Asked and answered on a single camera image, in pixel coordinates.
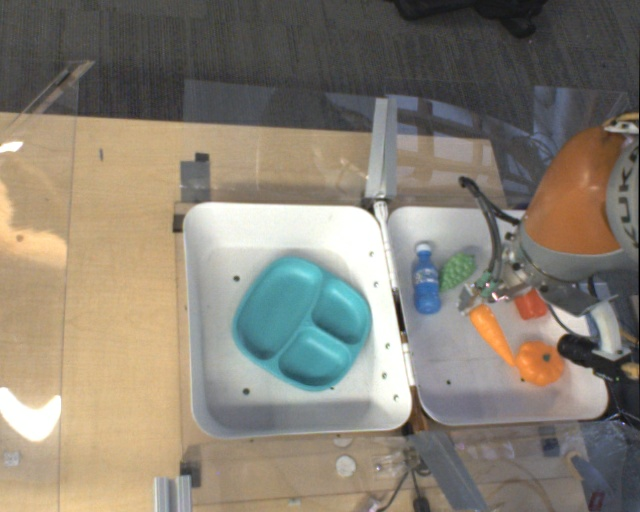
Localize teal divided plate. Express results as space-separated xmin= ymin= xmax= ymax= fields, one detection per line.
xmin=231 ymin=256 xmax=374 ymax=393

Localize orange pumpkin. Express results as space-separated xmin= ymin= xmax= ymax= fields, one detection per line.
xmin=514 ymin=340 xmax=567 ymax=388

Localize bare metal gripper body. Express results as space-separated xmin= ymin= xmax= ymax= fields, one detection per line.
xmin=492 ymin=243 xmax=547 ymax=299

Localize blue bottle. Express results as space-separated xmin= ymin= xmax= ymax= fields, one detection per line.
xmin=411 ymin=242 xmax=443 ymax=316

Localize red can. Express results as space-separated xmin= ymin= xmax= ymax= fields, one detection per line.
xmin=514 ymin=288 xmax=549 ymax=322

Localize orange carrot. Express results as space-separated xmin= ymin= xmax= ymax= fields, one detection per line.
xmin=468 ymin=303 xmax=518 ymax=369

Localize black cylinder on white bracket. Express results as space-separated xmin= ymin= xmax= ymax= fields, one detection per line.
xmin=556 ymin=298 xmax=634 ymax=384

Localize white plastic tray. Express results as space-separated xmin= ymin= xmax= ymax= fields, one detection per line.
xmin=182 ymin=201 xmax=414 ymax=440
xmin=387 ymin=205 xmax=611 ymax=428

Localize green grapes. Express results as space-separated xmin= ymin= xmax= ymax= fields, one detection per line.
xmin=438 ymin=251 xmax=477 ymax=293

